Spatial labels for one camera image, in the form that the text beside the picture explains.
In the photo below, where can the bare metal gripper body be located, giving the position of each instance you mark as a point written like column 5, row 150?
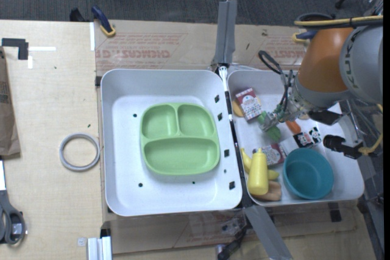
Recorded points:
column 291, row 108

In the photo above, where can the black and white carton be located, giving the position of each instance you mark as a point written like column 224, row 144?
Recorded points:
column 306, row 138

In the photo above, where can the red and white packet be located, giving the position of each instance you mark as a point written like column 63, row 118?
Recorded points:
column 274, row 155

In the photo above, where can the tan bread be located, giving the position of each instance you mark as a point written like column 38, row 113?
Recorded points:
column 272, row 191

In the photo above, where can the blue bowl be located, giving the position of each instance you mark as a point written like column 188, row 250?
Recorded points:
column 307, row 176

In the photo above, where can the yellow round biscuit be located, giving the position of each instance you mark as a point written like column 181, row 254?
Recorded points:
column 237, row 109

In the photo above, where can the orange carrot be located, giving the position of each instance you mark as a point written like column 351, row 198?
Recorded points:
column 293, row 127

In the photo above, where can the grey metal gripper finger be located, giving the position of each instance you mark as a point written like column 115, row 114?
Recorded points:
column 274, row 118
column 265, row 124

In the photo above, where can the green divided plate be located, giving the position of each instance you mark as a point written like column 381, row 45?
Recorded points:
column 179, row 155

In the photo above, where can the black cylinder on white bracket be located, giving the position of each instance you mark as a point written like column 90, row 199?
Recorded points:
column 350, row 149

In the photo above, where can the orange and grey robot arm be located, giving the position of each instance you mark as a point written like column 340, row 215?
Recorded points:
column 329, row 64

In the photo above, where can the grey scissors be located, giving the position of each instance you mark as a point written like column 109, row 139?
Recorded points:
column 9, row 216

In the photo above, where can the green broccoli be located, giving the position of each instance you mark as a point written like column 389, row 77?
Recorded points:
column 275, row 133

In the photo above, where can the brown cardboard board, red print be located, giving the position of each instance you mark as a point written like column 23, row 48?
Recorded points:
column 182, row 45

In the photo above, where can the red and white carton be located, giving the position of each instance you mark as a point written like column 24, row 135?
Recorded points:
column 249, row 103

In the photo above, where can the grey tape roll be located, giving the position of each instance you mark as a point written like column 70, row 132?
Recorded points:
column 63, row 158

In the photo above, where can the brown paper bag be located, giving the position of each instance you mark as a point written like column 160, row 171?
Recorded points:
column 7, row 118

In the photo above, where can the white plastic tray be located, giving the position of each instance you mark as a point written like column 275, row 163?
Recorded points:
column 128, row 185
column 344, row 182

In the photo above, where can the yellow squeeze bottle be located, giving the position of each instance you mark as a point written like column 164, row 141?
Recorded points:
column 258, row 173

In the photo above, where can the yellow banana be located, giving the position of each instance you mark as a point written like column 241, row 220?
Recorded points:
column 246, row 161

